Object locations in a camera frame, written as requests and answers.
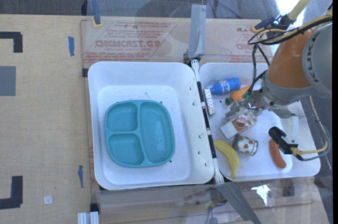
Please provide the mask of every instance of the carrot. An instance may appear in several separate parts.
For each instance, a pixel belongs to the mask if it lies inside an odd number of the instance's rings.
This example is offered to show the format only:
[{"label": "carrot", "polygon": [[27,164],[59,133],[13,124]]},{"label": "carrot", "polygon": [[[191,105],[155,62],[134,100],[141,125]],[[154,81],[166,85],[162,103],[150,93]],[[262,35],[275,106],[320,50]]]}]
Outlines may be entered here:
[{"label": "carrot", "polygon": [[272,139],[270,140],[270,152],[276,165],[279,168],[284,169],[286,167],[286,163],[280,155],[278,144],[275,143]]},{"label": "carrot", "polygon": [[236,100],[241,101],[241,100],[243,100],[242,96],[250,88],[250,86],[251,85],[247,85],[247,86],[245,86],[243,88],[240,88],[239,90],[234,91],[231,94],[230,98],[232,98],[233,101],[236,101]]}]

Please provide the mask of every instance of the teal plate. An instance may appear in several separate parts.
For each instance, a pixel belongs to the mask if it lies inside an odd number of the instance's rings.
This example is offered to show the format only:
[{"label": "teal plate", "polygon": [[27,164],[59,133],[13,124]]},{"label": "teal plate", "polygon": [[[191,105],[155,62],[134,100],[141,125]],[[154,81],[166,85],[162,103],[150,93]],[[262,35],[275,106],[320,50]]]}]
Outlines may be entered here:
[{"label": "teal plate", "polygon": [[175,151],[168,110],[149,100],[117,102],[105,114],[110,157],[119,165],[149,167],[166,163]]}]

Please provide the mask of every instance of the yellow banana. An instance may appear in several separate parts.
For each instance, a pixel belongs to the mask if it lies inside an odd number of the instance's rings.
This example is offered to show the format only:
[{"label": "yellow banana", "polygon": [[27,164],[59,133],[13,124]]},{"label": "yellow banana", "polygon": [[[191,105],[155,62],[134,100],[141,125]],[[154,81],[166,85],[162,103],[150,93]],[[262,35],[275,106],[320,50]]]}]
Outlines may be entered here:
[{"label": "yellow banana", "polygon": [[239,158],[237,152],[229,143],[220,139],[214,141],[214,143],[216,148],[227,157],[232,171],[231,176],[236,178],[236,170],[239,167]]}]

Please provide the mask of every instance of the gray square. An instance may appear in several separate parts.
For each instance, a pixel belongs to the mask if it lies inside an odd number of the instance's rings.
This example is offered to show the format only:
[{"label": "gray square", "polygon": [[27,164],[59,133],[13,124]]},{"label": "gray square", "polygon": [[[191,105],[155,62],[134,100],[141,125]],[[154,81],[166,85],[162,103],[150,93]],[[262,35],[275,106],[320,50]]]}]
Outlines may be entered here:
[{"label": "gray square", "polygon": [[16,67],[0,66],[0,96],[15,96]]}]

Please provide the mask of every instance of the blue bottle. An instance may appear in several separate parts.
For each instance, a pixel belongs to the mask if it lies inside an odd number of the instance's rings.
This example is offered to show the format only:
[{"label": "blue bottle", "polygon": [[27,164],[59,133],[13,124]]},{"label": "blue bottle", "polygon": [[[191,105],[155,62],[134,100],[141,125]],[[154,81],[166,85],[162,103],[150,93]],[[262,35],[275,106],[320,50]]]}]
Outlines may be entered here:
[{"label": "blue bottle", "polygon": [[210,88],[213,95],[225,95],[228,92],[236,91],[241,88],[241,82],[238,78],[230,78],[217,82]]}]

